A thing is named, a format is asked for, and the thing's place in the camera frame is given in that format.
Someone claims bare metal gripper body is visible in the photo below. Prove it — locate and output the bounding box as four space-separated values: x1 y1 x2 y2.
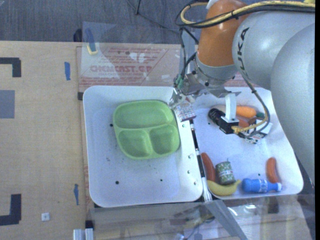
178 70 232 99

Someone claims white and red small carton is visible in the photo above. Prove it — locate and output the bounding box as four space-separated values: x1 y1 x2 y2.
173 101 197 123

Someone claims green divided plate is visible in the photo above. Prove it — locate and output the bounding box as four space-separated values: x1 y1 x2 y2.
112 99 181 161

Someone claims orange carrot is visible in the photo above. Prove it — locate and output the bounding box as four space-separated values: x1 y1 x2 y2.
235 105 266 119

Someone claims brown oblong toy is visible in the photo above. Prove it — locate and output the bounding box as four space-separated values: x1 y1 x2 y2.
236 116 258 129

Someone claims brown cardboard board red print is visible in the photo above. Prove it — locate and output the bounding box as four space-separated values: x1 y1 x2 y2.
76 43 311 237

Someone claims thin black and white rod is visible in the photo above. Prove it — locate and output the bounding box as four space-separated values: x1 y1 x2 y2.
189 120 213 203

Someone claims red sausage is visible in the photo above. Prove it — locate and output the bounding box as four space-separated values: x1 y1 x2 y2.
200 152 217 183

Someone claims white and black small carton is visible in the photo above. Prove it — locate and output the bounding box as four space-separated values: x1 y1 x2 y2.
243 122 273 145

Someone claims white plastic tray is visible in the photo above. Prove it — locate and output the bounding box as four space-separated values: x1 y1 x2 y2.
82 85 204 208
191 86 305 201

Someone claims green can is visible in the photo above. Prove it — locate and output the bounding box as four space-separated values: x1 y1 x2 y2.
215 161 237 186

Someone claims yellow banana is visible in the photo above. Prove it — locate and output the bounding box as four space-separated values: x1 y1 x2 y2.
206 179 242 197

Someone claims orange sausage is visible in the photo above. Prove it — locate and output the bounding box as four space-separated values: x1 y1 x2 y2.
265 156 280 184

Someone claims blue bottle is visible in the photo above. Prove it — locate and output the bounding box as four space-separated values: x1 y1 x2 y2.
241 177 283 194

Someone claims black cylinder on white bracket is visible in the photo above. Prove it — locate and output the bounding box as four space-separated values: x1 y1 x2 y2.
207 91 241 135

